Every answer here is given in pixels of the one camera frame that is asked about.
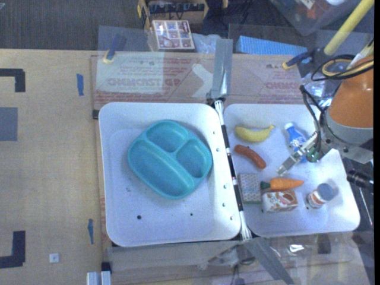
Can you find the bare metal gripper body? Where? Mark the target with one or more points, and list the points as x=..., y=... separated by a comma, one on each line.
x=351, y=153

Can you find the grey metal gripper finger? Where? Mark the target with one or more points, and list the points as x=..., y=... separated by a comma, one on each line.
x=286, y=165

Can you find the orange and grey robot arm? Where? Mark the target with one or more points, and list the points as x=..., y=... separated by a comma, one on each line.
x=353, y=99

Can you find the orange carrot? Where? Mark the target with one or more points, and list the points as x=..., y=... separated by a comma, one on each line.
x=285, y=184

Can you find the blue and white bottle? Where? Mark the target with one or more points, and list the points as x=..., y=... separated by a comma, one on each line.
x=294, y=136

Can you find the orange-red sausage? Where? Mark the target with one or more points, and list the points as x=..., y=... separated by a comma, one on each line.
x=250, y=155

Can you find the white and brown carton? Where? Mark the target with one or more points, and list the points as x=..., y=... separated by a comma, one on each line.
x=279, y=202

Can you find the green patterned carton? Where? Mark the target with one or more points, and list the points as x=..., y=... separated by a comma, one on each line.
x=248, y=188

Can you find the yellow banana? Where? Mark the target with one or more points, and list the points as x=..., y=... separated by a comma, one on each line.
x=253, y=134

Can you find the small can grey lid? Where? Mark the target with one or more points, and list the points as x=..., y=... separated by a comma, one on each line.
x=319, y=197

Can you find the white plastic tray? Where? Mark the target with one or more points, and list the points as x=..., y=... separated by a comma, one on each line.
x=166, y=218
x=297, y=223

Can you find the teal divided plate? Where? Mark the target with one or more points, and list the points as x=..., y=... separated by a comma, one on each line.
x=166, y=165

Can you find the blue foam block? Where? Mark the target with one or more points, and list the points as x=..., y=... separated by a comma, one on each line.
x=267, y=46

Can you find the brown cardboard board red print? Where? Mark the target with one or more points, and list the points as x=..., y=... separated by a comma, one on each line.
x=184, y=79

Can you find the flat box with picture grid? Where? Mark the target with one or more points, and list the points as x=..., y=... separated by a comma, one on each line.
x=173, y=35

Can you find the black cylinder on white bracket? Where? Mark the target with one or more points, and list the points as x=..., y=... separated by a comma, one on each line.
x=357, y=178

